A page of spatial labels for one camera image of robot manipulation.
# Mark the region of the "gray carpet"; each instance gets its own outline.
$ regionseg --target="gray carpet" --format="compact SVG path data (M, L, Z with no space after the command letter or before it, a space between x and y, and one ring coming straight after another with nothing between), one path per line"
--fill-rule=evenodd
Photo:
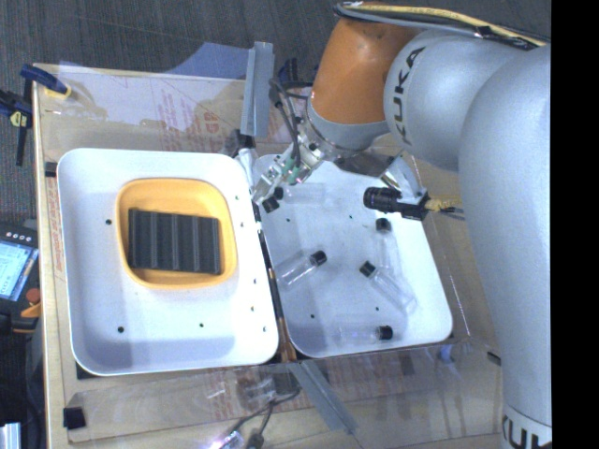
M310 78L335 23L333 3L345 0L0 0L0 89L22 91L23 63L70 62L105 68L166 71L203 43L250 48L273 43L277 67L299 58ZM452 9L541 36L551 34L551 0L387 0ZM17 132L0 121L0 221L36 217L33 145L15 166ZM22 391L23 350L3 349L0 376Z

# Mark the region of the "clamp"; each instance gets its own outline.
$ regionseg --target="clamp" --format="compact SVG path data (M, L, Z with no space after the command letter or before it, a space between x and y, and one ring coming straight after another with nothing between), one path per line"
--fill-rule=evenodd
M0 114L8 116L10 123L19 128L19 139L17 141L17 167L22 166L27 130L33 126L31 103L32 83L36 81L46 88L47 94L61 98L67 98L71 91L68 85L65 85L56 77L47 71L32 65L23 65L21 76L25 79L22 96L0 90Z

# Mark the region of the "white tray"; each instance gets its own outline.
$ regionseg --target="white tray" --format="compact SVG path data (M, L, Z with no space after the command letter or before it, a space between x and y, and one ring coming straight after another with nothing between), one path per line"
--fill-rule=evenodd
M207 288L134 282L118 251L115 200L141 178L190 178L228 204L238 266ZM58 165L73 354L87 371L117 375L261 364L278 346L247 177L221 154L77 149Z
M255 175L268 167L273 156L258 160ZM323 163L301 185L288 187L297 196L322 191L314 203L287 204L271 213L262 211L262 224L275 267L298 250L323 250L328 262L279 293L289 336L294 346L309 357L327 357L430 344L451 333L452 316L422 223L403 219L399 213L383 214L364 207L364 190L382 186L380 180L341 171ZM391 221L397 241L392 261L397 283L413 292L416 301L404 314L373 289L358 268L381 256L375 220ZM386 341L340 340L339 331L360 325L393 327Z

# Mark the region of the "black cap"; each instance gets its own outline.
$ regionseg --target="black cap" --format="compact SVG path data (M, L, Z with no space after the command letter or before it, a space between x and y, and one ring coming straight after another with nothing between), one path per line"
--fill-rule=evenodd
M376 266L373 263L371 263L370 261L367 261L366 263L364 263L362 266L359 267L359 272L368 278L371 274L374 273L375 269L376 269Z
M275 197L275 198L277 198L278 200L281 200L281 199L283 199L283 196L284 196L284 194L285 194L285 193L284 193L284 191L283 191L283 188L281 188L281 186L277 186L277 187L274 189L274 193L273 193L273 195L274 195L274 197Z
M391 221L387 218L376 220L376 231L391 231Z
M265 199L262 202L262 206L266 210L266 213L270 213L271 211L275 211L277 208L279 208L279 202L274 196L271 196L269 199Z
M327 262L327 255L324 251L317 251L310 254L310 261L317 266L322 266Z
M393 328L391 326L379 326L376 328L376 336L379 340L390 340L393 338Z

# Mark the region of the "screen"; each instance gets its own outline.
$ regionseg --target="screen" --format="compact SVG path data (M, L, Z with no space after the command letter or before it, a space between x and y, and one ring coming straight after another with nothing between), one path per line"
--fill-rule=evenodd
M16 301L37 259L37 248L0 240L0 297Z

